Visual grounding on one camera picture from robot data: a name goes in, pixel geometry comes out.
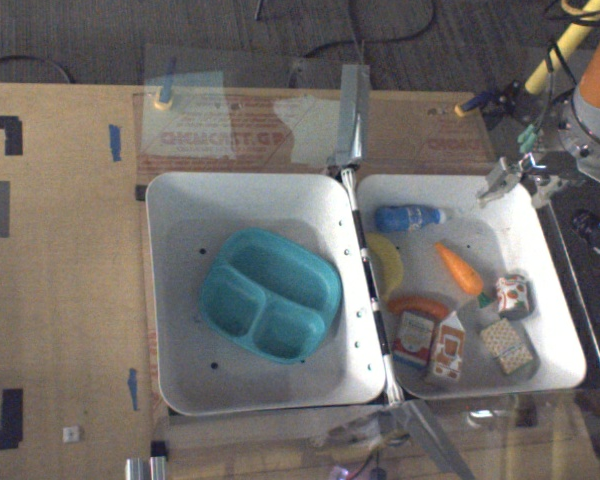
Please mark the orange carrot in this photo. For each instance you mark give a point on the orange carrot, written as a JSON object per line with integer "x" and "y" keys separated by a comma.
{"x": 462, "y": 270}

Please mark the teal divided plate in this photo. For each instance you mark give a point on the teal divided plate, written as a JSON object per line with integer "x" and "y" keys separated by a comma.
{"x": 270, "y": 293}

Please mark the red and white carton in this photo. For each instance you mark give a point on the red and white carton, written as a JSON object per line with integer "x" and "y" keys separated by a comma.
{"x": 412, "y": 340}

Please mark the small white square block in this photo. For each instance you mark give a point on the small white square block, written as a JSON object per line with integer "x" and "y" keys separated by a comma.
{"x": 71, "y": 433}

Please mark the brown cardboard board red print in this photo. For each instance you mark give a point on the brown cardboard board red print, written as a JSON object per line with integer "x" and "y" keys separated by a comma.
{"x": 405, "y": 133}

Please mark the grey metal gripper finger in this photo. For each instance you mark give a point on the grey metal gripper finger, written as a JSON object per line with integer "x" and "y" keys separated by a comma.
{"x": 547, "y": 188}
{"x": 502, "y": 175}

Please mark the blue bottle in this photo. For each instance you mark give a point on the blue bottle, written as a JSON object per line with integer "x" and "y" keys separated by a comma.
{"x": 405, "y": 219}

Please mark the orange sausage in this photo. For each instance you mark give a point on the orange sausage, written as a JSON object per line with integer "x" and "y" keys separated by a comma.
{"x": 417, "y": 304}

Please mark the beige patterned packet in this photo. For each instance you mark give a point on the beige patterned packet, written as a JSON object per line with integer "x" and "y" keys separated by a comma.
{"x": 507, "y": 345}

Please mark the white plastic tray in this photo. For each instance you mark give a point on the white plastic tray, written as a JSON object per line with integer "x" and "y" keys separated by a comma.
{"x": 545, "y": 328}
{"x": 260, "y": 193}

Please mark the yellow banana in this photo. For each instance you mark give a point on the yellow banana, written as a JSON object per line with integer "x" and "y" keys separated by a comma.
{"x": 387, "y": 265}

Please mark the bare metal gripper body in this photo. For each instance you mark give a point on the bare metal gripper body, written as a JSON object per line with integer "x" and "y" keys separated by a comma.
{"x": 582, "y": 160}

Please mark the orange and white carton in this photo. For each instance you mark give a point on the orange and white carton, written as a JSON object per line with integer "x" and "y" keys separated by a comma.
{"x": 447, "y": 350}

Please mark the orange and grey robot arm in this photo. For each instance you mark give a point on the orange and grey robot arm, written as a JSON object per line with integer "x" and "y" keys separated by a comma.
{"x": 597, "y": 78}

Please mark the white can with red print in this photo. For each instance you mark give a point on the white can with red print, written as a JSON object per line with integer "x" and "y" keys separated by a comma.
{"x": 514, "y": 295}

